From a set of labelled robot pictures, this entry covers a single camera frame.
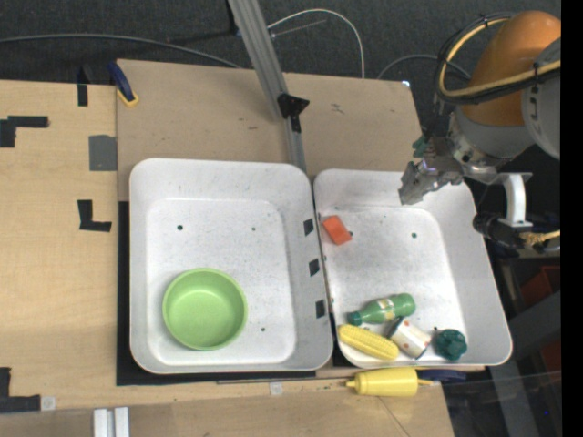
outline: green bottle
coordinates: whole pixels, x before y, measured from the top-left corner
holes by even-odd
[[[395,317],[408,317],[415,311],[415,301],[409,293],[389,296],[381,300],[369,302],[363,310],[348,314],[348,322],[352,325],[382,324]]]

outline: cable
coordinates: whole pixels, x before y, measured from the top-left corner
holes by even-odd
[[[332,10],[327,10],[325,8],[311,8],[309,10],[303,10],[300,11],[298,13],[294,13],[293,15],[289,15],[286,16],[282,19],[280,19],[279,21],[276,21],[275,23],[271,23],[270,25],[267,26],[267,29],[273,29],[275,26],[281,25],[283,23],[285,23],[286,21],[289,21],[297,16],[301,16],[301,15],[307,15],[309,13],[327,13],[328,15],[334,15],[339,17],[340,19],[342,19],[344,21],[344,23],[346,23],[354,32],[354,35],[356,36],[356,40],[358,41],[358,49],[360,51],[360,58],[361,58],[361,76],[364,79],[364,50],[363,50],[363,42],[361,41],[361,37],[358,34],[358,31],[356,30],[356,27],[354,27],[354,25],[344,16],[340,15],[339,13],[336,13]]]
[[[218,56],[205,54],[199,50],[194,50],[192,48],[187,48],[183,46],[175,46],[173,44],[166,44],[164,42],[158,42],[157,40],[144,39],[142,37],[133,36],[116,36],[111,34],[85,34],[85,33],[72,33],[72,34],[42,34],[37,36],[18,36],[18,37],[8,37],[0,39],[0,44],[9,44],[14,42],[28,42],[35,40],[49,40],[49,39],[108,39],[108,40],[123,40],[127,42],[136,42],[140,44],[150,44],[151,46],[159,46],[163,48],[170,48],[173,50],[178,50],[180,52],[186,52],[187,54],[193,54],[196,56],[202,56],[203,58],[208,58],[215,62],[221,63],[225,66],[231,66],[233,68],[241,68],[239,65],[235,65],[229,60],[224,60]]]
[[[381,73],[379,74],[379,76],[377,76],[377,79],[381,79],[384,75],[384,73],[386,73],[387,71],[389,71],[391,68],[393,68],[394,66],[403,63],[404,61],[407,60],[412,60],[412,59],[427,59],[427,60],[439,60],[439,56],[437,55],[426,55],[426,54],[413,54],[413,55],[407,55],[407,56],[402,56],[401,58],[397,58],[396,60],[393,61],[393,63],[390,63],[389,65],[385,66],[383,68],[383,71],[381,71]],[[450,67],[455,68],[457,71],[459,71],[462,75],[464,75],[465,79],[470,79],[470,74],[465,71],[461,66],[456,65],[455,63],[452,62],[448,62],[447,63]]]
[[[445,87],[445,70],[447,65],[465,42],[491,25],[504,23],[513,16],[513,13],[482,16],[468,25],[466,29],[459,31],[446,41],[444,47],[440,50],[440,61],[435,71],[435,92],[442,100],[457,105],[478,104],[493,98],[505,96],[528,86],[533,86],[551,77],[560,76],[561,62],[558,60],[542,67],[536,66],[524,73],[499,79],[495,82],[485,83],[480,86],[472,86],[454,91],[450,91]]]

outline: white tray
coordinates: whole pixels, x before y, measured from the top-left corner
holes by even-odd
[[[483,238],[472,228],[476,208],[465,184],[429,193],[402,206],[402,173],[331,169],[315,180],[320,221],[338,215],[353,239],[340,246],[321,230],[322,254],[337,326],[346,313],[392,294],[413,295],[409,318],[421,330],[457,329],[468,351],[456,364],[505,362],[512,341]],[[363,327],[385,334],[389,325]],[[340,342],[343,355],[361,368],[451,364],[433,347],[417,361],[400,353],[396,361],[364,355]]]
[[[312,189],[285,164],[151,158],[130,176],[130,348],[155,373],[308,371],[332,335]],[[175,341],[162,319],[166,287],[210,267],[239,282],[243,333],[216,351]]]

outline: green bowl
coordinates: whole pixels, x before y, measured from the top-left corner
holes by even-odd
[[[162,301],[172,336],[193,350],[217,350],[234,341],[247,321],[247,300],[239,284],[215,269],[194,269],[176,277]]]

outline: orange object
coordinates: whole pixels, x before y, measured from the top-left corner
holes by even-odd
[[[480,86],[523,73],[532,68],[540,53],[561,37],[558,18],[540,11],[526,11],[504,23],[477,63],[468,87]],[[462,107],[465,115],[482,125],[524,125],[522,92]]]
[[[326,233],[330,235],[334,244],[341,245],[346,241],[350,241],[353,236],[350,232],[346,229],[343,222],[340,220],[340,217],[337,215],[332,215],[331,217],[327,218],[324,222],[322,222]]]

